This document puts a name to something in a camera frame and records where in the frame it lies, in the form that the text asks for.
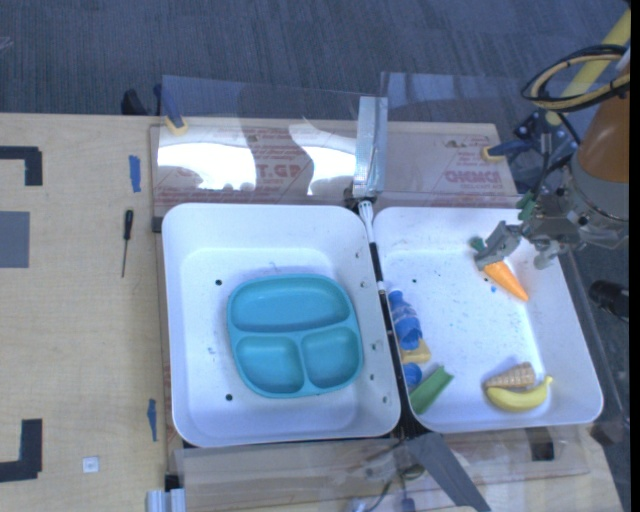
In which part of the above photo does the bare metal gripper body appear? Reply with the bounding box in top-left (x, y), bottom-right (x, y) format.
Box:
top-left (519, 192), bottom-right (630, 250)

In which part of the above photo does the black screwdriver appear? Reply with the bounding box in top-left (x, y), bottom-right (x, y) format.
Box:
top-left (120, 209), bottom-right (135, 279)

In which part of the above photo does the yellow banana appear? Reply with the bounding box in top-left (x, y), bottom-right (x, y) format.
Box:
top-left (484, 375), bottom-right (555, 414)

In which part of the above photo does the orange carrot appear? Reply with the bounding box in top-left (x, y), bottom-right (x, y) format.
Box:
top-left (468, 235), bottom-right (530, 303)

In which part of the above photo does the black cylinder on white bracket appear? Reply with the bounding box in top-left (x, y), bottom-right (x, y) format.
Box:
top-left (588, 279), bottom-right (630, 323)

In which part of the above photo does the tan waffle cone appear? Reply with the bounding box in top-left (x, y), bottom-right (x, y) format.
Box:
top-left (482, 361), bottom-right (537, 391)

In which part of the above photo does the brown cardboard board red print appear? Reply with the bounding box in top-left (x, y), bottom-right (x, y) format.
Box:
top-left (149, 117), bottom-right (592, 482)

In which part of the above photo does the white plastic tray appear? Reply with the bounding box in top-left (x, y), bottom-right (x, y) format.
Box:
top-left (160, 202), bottom-right (403, 449)
top-left (372, 206), bottom-right (605, 435)

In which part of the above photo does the teal divided plate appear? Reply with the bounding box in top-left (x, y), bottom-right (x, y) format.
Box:
top-left (226, 273), bottom-right (365, 400)

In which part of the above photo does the yellow block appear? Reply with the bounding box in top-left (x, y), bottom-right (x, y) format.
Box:
top-left (399, 339), bottom-right (433, 366)

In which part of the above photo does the blue plastic bottle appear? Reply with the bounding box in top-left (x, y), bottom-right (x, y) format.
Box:
top-left (386, 288), bottom-right (424, 352)

